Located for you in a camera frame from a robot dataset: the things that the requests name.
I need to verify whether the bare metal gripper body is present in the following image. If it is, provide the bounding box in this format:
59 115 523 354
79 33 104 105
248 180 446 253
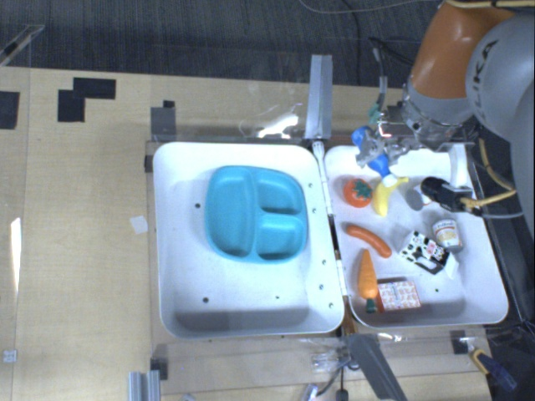
374 104 456 150

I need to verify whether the orange carrot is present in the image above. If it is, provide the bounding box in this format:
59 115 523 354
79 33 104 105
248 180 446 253
357 248 380 314

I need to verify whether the blue divided plate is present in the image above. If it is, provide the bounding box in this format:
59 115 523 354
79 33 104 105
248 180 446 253
203 165 310 266

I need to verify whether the orange patterned white carton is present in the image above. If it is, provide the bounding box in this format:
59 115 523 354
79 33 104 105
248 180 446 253
375 279 423 312

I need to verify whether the orange sausage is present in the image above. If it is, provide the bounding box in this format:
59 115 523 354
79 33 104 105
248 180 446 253
344 222 394 260

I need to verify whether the black cylinder on white bracket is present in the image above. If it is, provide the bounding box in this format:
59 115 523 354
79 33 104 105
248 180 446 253
419 141 476 214

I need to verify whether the orange tomato with green top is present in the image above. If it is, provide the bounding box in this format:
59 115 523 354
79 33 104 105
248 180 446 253
343 176 375 209

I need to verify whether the thin black and white rod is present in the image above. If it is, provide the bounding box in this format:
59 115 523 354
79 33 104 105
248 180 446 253
311 140 350 297

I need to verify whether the black and white cow carton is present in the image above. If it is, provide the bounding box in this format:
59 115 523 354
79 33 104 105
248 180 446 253
398 230 460 280

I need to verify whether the white plastic tray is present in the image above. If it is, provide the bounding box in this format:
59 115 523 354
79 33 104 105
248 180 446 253
323 144 511 330
151 140 346 342

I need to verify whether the blue and white bottle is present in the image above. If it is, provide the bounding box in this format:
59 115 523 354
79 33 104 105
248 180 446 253
351 124 399 188

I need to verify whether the yellow banana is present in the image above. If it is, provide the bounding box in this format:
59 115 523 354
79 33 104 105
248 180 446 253
371 175 410 218

